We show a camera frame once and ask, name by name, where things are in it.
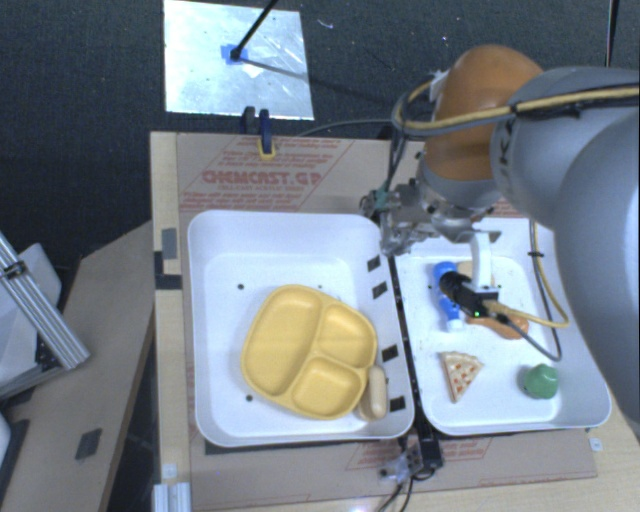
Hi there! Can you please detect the white plastic tray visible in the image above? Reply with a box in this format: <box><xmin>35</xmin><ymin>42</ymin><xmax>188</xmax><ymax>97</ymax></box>
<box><xmin>391</xmin><ymin>214</ymin><xmax>613</xmax><ymax>437</ymax></box>
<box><xmin>186</xmin><ymin>209</ymin><xmax>417</xmax><ymax>448</ymax></box>

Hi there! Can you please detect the brown cardboard board red print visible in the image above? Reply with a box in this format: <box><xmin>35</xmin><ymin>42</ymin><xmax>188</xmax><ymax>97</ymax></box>
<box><xmin>149</xmin><ymin>130</ymin><xmax>599</xmax><ymax>512</ymax></box>

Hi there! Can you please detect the yellow divided plate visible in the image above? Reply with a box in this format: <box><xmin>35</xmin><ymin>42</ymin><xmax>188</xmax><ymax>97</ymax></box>
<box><xmin>240</xmin><ymin>283</ymin><xmax>379</xmax><ymax>421</ymax></box>

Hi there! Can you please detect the black block with wires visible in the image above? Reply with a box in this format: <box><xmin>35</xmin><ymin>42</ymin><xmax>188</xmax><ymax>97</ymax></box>
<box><xmin>416</xmin><ymin>433</ymin><xmax>445</xmax><ymax>472</ymax></box>

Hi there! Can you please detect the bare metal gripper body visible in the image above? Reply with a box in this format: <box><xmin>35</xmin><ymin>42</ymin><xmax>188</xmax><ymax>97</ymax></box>
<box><xmin>366</xmin><ymin>180</ymin><xmax>476</xmax><ymax>258</ymax></box>

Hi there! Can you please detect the blue and white bottle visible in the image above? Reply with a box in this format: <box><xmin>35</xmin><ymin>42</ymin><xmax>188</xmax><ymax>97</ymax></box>
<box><xmin>431</xmin><ymin>260</ymin><xmax>467</xmax><ymax>332</ymax></box>

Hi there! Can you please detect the green rounded toy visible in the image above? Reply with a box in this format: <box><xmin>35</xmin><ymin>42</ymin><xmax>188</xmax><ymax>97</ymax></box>
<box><xmin>522</xmin><ymin>363</ymin><xmax>560</xmax><ymax>401</ymax></box>

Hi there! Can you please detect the pizza slice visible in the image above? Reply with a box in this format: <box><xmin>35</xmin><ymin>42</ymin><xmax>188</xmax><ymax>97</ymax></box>
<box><xmin>439</xmin><ymin>350</ymin><xmax>485</xmax><ymax>405</ymax></box>

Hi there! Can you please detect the black cylinder on white bracket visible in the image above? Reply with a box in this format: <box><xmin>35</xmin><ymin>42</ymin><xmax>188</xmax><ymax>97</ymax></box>
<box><xmin>438</xmin><ymin>230</ymin><xmax>503</xmax><ymax>320</ymax></box>

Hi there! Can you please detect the tan bread roll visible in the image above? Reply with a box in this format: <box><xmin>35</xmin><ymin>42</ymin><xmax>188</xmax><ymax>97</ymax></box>
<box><xmin>357</xmin><ymin>364</ymin><xmax>389</xmax><ymax>423</ymax></box>

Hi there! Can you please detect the orange sausage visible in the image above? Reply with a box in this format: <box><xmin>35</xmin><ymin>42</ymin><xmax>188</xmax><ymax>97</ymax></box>
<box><xmin>466</xmin><ymin>311</ymin><xmax>531</xmax><ymax>343</ymax></box>

